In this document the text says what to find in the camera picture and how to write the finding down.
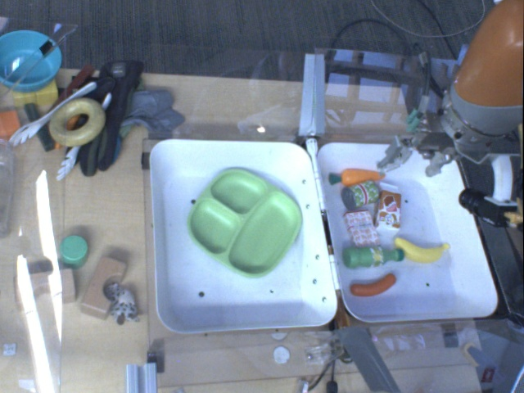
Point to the black cylinder on white bracket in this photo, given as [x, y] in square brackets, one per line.
[483, 205]

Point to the grey cloth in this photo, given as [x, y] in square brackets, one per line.
[157, 111]

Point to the green divided plate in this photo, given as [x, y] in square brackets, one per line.
[245, 223]

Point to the green jar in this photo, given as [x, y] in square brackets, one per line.
[74, 251]

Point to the green can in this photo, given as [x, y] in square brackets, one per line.
[364, 194]

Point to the long wooden block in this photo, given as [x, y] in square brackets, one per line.
[102, 287]

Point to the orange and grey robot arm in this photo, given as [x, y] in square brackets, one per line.
[491, 55]

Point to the orange sausage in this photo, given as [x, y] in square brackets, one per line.
[372, 287]

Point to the spotted toy animal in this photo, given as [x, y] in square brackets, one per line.
[123, 303]

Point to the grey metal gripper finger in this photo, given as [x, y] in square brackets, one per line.
[439, 163]
[395, 152]

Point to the white plastic tray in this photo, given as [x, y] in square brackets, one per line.
[442, 293]
[180, 285]

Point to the orange and white carton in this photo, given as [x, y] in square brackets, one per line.
[389, 211]

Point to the green bottle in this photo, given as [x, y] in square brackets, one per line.
[364, 257]

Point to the red and white packet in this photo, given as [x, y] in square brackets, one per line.
[361, 228]

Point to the orange carrot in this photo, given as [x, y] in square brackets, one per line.
[360, 176]

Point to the black cloth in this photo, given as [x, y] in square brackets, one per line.
[118, 96]

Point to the blue bowl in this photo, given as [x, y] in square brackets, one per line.
[24, 61]

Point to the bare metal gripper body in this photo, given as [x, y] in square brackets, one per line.
[471, 145]

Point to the orange cube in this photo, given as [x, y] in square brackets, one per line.
[8, 123]

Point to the yellow banana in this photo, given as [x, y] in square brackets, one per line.
[421, 253]

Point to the yellow block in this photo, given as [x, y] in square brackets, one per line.
[41, 96]

